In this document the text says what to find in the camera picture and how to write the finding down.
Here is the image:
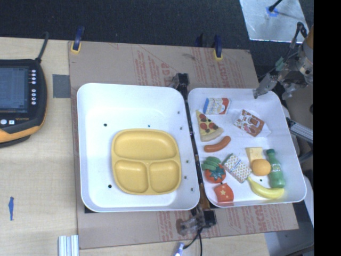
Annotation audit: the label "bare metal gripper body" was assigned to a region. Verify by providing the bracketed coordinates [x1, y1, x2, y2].
[277, 55, 314, 90]

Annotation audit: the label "brown and white printed carton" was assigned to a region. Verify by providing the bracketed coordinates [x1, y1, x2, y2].
[233, 109, 265, 138]

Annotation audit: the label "white, blue and red carton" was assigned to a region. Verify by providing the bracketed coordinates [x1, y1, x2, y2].
[202, 97, 232, 116]

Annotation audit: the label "white plastic tray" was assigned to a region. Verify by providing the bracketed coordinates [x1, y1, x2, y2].
[76, 83, 201, 213]
[187, 87, 307, 209]

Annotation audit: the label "yellow toy cheese wedge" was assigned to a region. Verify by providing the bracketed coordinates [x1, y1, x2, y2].
[245, 146, 265, 165]

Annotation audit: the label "toy pizza slice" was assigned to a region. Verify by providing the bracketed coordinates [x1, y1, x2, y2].
[195, 109, 224, 143]

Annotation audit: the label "orange toy sausage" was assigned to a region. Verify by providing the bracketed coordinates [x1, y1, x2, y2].
[203, 135, 232, 154]

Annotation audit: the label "toy orange fruit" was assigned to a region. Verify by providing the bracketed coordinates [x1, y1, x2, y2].
[251, 158, 272, 177]

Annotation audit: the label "green toy bottle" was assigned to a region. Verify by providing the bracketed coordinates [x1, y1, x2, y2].
[265, 148, 287, 189]

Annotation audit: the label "white carton with orange pattern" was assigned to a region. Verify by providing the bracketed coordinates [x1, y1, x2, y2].
[222, 153, 253, 184]

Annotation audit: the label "thin black and white rod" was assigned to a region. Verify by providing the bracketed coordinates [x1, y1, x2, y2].
[182, 86, 207, 211]

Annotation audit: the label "green toy pea pods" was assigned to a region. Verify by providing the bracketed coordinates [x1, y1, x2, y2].
[200, 156, 222, 172]

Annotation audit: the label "yellow banana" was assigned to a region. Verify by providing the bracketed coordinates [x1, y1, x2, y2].
[247, 175, 286, 200]

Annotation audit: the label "red toy tomato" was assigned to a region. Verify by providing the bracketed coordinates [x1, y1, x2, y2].
[204, 164, 227, 185]

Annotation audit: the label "red packet with yellow stars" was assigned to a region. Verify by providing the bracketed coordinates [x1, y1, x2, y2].
[213, 182, 235, 204]

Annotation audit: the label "yellow divided plate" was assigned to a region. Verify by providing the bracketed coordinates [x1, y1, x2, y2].
[111, 128, 183, 196]

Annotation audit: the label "brown cardboard board, red print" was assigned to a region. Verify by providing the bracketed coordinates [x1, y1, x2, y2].
[68, 41, 299, 250]

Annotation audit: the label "black block with thin wires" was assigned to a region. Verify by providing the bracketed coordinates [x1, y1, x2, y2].
[176, 209, 217, 235]
[171, 73, 190, 90]

